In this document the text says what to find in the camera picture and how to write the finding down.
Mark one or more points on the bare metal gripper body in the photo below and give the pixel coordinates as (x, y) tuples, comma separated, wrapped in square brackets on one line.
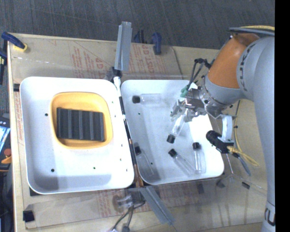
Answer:
[(200, 100)]

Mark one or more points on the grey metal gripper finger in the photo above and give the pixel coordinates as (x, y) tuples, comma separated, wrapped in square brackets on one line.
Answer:
[(190, 116), (177, 109)]

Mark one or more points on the clear bottle with black cap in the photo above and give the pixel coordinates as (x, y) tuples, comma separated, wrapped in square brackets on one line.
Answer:
[(144, 162), (199, 161), (148, 98), (183, 163), (177, 128)]

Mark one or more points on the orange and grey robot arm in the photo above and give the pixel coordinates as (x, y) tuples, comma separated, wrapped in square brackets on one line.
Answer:
[(261, 81)]

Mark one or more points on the white plastic tray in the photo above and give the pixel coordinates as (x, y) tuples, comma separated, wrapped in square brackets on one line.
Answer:
[(154, 132), (70, 168)]

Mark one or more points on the thin black and white rod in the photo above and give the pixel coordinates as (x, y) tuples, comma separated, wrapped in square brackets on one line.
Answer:
[(127, 127)]

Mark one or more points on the yellow bowl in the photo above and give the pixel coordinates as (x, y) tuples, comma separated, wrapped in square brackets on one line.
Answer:
[(81, 98)]

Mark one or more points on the black ribbed block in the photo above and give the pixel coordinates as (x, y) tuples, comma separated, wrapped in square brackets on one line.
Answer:
[(80, 124)]

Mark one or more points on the brown cardboard board, red print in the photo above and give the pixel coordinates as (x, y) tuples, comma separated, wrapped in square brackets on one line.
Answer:
[(62, 57)]

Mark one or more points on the black cylinder on white bracket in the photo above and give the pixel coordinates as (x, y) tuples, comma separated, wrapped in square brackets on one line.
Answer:
[(218, 140)]

